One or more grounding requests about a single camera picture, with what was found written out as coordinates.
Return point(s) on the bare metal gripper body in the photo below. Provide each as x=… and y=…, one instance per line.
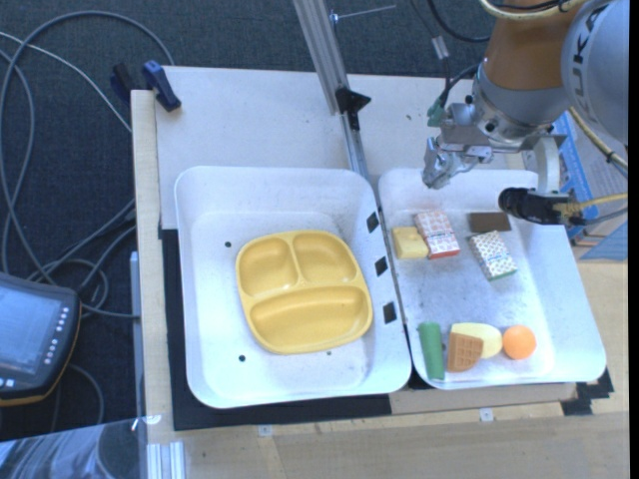
x=491, y=127

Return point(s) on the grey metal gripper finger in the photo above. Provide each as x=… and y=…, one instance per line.
x=431, y=162
x=451, y=167

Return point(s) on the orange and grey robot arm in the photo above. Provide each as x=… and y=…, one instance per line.
x=529, y=43

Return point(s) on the orange and white carton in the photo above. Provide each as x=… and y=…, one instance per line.
x=439, y=232

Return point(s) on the brown flat rectangle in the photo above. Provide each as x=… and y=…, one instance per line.
x=490, y=222

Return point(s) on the yellow cheese block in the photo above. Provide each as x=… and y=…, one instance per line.
x=407, y=245

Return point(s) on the white and green patterned carton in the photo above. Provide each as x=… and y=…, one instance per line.
x=493, y=255

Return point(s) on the white plastic tray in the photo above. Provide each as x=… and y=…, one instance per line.
x=219, y=317
x=449, y=292

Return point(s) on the brown waffle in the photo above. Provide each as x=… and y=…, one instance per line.
x=464, y=352

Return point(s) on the green cylinder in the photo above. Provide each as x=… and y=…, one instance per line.
x=432, y=352

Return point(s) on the orange ball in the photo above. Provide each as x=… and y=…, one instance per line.
x=519, y=342

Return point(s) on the yellow divided plate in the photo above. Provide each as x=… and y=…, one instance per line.
x=304, y=312

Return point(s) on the black cylinder on white bracket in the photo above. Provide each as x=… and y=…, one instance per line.
x=529, y=203

